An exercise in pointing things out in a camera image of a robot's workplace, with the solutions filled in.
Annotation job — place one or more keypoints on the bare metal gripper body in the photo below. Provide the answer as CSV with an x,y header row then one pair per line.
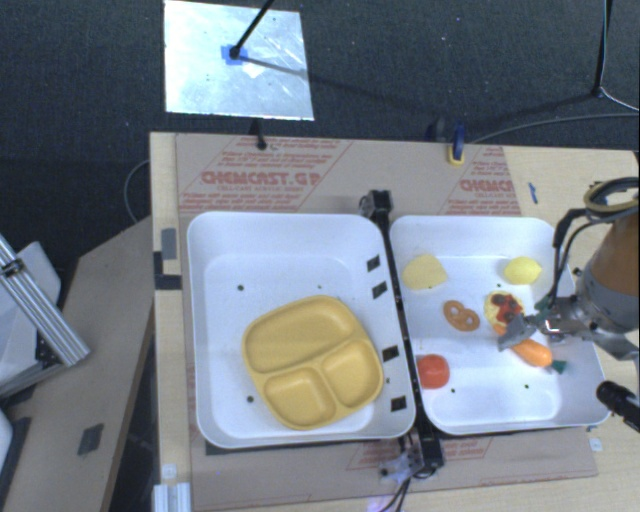
x,y
567,322

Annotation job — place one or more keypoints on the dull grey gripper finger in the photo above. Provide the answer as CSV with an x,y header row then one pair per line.
x,y
515,334

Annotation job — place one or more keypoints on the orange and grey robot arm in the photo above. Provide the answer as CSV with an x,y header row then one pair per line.
x,y
612,260

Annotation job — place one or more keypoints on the orange carrot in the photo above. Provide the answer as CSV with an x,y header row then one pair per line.
x,y
536,352

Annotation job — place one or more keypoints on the yellow pizza slice red topping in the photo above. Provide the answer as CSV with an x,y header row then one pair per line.
x,y
502,306

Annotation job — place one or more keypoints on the brown pretzel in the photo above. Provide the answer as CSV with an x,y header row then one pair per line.
x,y
460,315

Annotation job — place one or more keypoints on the yellow lemon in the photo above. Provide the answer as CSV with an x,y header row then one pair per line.
x,y
522,270

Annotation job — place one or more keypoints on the white plastic tray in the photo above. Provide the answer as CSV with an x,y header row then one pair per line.
x,y
280,260
490,400

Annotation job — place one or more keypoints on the red tomato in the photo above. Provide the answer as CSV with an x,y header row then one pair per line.
x,y
433,371

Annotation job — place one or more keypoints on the pale yellow toy chip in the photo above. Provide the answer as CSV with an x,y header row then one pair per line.
x,y
424,272

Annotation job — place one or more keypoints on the thin black rod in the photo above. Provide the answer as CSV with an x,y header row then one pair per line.
x,y
400,310

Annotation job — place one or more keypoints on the yellow divided plate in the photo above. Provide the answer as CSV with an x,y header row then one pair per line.
x,y
310,360

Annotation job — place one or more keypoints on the brown cardboard board red print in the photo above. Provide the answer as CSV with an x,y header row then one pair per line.
x,y
310,180

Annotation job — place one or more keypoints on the black cylinder on white bracket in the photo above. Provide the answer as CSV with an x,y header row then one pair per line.
x,y
620,401

